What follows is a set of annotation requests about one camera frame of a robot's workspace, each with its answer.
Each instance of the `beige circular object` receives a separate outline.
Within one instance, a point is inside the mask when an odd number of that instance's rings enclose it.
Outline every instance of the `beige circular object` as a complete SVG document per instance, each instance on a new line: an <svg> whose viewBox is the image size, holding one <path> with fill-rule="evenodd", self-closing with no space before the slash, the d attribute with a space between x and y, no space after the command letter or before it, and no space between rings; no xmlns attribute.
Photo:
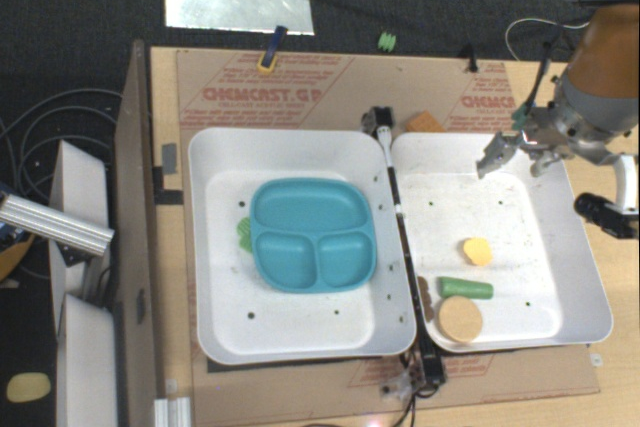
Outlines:
<svg viewBox="0 0 640 427"><path fill-rule="evenodd" d="M482 314L471 299L454 295L445 299L438 312L442 332L452 340L469 343L482 331Z"/></svg>

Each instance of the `black carpet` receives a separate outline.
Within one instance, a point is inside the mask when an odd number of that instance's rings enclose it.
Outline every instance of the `black carpet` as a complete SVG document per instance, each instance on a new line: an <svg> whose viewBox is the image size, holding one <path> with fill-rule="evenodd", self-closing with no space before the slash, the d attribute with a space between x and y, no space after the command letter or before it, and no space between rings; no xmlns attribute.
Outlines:
<svg viewBox="0 0 640 427"><path fill-rule="evenodd" d="M286 49L340 53L375 53L385 30L398 38L396 52L408 55L456 56L472 43L478 57L509 59L504 45L508 24L523 17L557 21L588 15L560 0L311 0L316 35L288 37ZM537 24L512 33L515 51L537 59L549 28ZM249 33L169 29L164 26L164 0L0 0L0 119L11 125L29 107L76 88L120 91L131 42L148 45L264 48L267 37ZM573 34L554 53L566 60ZM111 115L117 99L100 95L63 98L49 107L93 106ZM20 146L39 109L10 132L20 161ZM25 151L45 139L82 134L110 141L109 122L86 112L61 112L43 119L25 142ZM55 144L34 152L25 166L46 195L46 176L53 170ZM108 151L90 142L78 146L109 161ZM14 184L5 142L0 141L0 181ZM41 199L21 180L22 190ZM25 265L47 272L44 251L33 251ZM38 370L55 380L55 346L48 318L48 283L18 270L17 290L0 290L0 423L3 427L53 424L53 394L37 403L10 405L4 389L9 377Z"/></svg>

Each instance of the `table surface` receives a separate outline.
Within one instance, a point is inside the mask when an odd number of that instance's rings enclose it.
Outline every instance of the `table surface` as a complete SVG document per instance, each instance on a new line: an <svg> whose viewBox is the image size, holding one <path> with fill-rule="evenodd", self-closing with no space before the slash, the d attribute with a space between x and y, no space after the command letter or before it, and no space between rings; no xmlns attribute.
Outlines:
<svg viewBox="0 0 640 427"><path fill-rule="evenodd" d="M154 165L160 165L163 141L179 140L175 68L176 49L152 49L152 112ZM537 63L505 63L516 104L527 96L537 71ZM547 75L560 74L562 64L554 64ZM551 98L552 87L541 87L539 103ZM637 130L628 138L619 138L609 146L612 151L638 152ZM615 179L610 168L596 168L581 159L566 162L574 191L590 191L615 197ZM165 188L181 188L180 175L165 177ZM161 293L161 332L165 375L181 383L191 382L187 277L184 259L169 255L184 254L184 211L180 206L157 209L159 271L156 279ZM640 309L638 242L618 241L599 228L588 225L587 236L609 299L614 317L611 335L591 346L599 354L597 369L601 392L594 395L483 404L457 408L418 411L417 427L533 426L545 425L633 425L640 418ZM189 393L188 388L181 394ZM393 424L397 414L379 415L380 425ZM363 425L362 418L334 418L325 423L344 427ZM293 422L273 424L295 426Z"/></svg>

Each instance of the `turquoise plate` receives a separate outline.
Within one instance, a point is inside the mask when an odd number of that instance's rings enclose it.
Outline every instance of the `turquoise plate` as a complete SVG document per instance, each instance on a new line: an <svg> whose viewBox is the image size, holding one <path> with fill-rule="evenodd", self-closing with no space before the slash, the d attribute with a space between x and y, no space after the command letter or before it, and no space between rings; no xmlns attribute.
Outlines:
<svg viewBox="0 0 640 427"><path fill-rule="evenodd" d="M351 290L376 267L369 204L353 185L272 180L251 201L251 246L260 275L286 292Z"/></svg>

